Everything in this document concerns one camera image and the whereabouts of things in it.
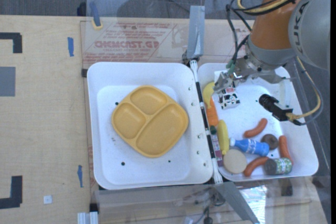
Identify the blue bottle white cap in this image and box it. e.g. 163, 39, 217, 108
229, 137, 270, 157

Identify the green capped bottle pink label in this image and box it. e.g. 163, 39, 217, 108
209, 125, 224, 167

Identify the brown doughnut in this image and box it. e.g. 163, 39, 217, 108
260, 133, 280, 151

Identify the beige round biscuit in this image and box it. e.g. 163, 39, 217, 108
223, 148, 248, 175

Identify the black cylinder on white bracket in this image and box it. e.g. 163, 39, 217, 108
258, 78, 294, 122

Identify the orange carrot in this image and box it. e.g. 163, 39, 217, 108
206, 104, 219, 128

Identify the orange sausage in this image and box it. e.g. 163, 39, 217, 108
244, 118, 269, 139
243, 156, 270, 177
278, 135, 293, 164

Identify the yellow divided plate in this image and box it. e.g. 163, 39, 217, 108
111, 85, 190, 158

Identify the brown cardboard board red print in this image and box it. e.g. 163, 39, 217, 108
80, 17, 317, 194

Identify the white plastic tray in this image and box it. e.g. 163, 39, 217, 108
86, 61, 214, 190
197, 62, 320, 183

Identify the yellow oblong toy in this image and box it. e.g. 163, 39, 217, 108
217, 119, 230, 156

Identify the thin black and white rod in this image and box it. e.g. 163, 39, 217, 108
189, 59, 224, 185

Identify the white carton black red print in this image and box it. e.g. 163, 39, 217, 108
218, 86, 241, 110

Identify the yellow banana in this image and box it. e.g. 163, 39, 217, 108
202, 81, 216, 110

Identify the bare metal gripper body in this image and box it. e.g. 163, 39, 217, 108
230, 56, 286, 85

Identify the green labelled can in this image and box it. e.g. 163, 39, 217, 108
263, 157, 293, 176

